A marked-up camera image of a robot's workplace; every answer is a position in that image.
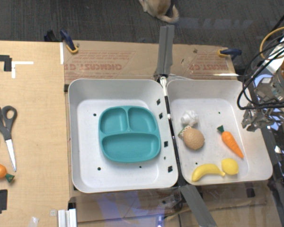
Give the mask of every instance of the metal bracket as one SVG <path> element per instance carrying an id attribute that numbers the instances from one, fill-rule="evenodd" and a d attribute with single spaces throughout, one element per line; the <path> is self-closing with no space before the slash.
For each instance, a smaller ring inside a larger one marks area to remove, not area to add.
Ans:
<path id="1" fill-rule="evenodd" d="M 175 35 L 175 26 L 166 25 L 160 28 L 159 54 L 156 75 L 168 76 L 172 66 L 172 44 Z"/>
<path id="2" fill-rule="evenodd" d="M 217 227 L 212 215 L 205 205 L 199 191 L 193 185 L 180 186 L 180 191 L 183 194 L 189 208 L 195 216 L 200 227 Z"/>

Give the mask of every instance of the yellow banana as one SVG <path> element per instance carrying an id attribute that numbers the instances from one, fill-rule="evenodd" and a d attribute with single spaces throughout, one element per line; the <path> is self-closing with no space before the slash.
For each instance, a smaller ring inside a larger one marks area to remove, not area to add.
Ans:
<path id="1" fill-rule="evenodd" d="M 202 176 L 206 174 L 219 174 L 221 176 L 225 176 L 225 172 L 221 171 L 217 165 L 208 163 L 198 166 L 193 174 L 192 174 L 192 181 L 198 181 Z"/>

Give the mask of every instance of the gray carpet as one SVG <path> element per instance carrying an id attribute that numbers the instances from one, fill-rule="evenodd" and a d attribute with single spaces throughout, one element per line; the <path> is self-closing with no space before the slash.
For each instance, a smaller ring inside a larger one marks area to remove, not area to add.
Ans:
<path id="1" fill-rule="evenodd" d="M 238 48 L 237 71 L 284 14 L 284 0 L 172 0 L 180 12 L 175 44 Z M 158 43 L 160 26 L 138 0 L 0 0 L 0 40 L 43 41 L 60 29 L 73 40 Z"/>

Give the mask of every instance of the white tape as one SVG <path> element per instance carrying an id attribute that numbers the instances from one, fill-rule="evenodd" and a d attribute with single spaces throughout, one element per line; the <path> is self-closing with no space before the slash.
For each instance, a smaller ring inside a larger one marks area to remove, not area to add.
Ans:
<path id="1" fill-rule="evenodd" d="M 12 61 L 11 62 L 11 78 L 16 78 L 16 65 L 33 65 L 33 61 Z"/>
<path id="2" fill-rule="evenodd" d="M 60 63 L 64 64 L 64 51 L 63 51 L 63 42 L 60 42 Z"/>

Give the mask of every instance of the cardboard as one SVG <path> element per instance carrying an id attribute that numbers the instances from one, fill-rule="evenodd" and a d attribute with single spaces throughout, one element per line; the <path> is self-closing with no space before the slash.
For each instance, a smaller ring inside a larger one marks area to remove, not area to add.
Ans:
<path id="1" fill-rule="evenodd" d="M 154 79 L 158 44 L 74 41 L 76 54 L 64 48 L 65 84 L 85 79 Z M 231 57 L 219 46 L 173 45 L 170 73 L 189 79 L 236 79 Z"/>
<path id="2" fill-rule="evenodd" d="M 155 79 L 157 44 L 76 41 L 79 52 L 75 55 L 64 49 L 65 84 L 86 79 Z M 173 65 L 169 79 L 236 79 L 230 56 L 219 57 L 217 46 L 173 45 Z M 68 95 L 66 111 L 69 115 Z M 67 132 L 70 136 L 69 117 Z M 119 218 L 139 218 L 160 214 L 173 215 L 190 211 L 181 203 L 177 188 L 85 194 L 75 190 L 70 172 L 70 202 L 77 207 L 78 222 Z M 248 191 L 254 194 L 247 196 Z M 248 187 L 243 183 L 200 187 L 200 193 L 209 210 L 265 204 L 262 186 Z"/>

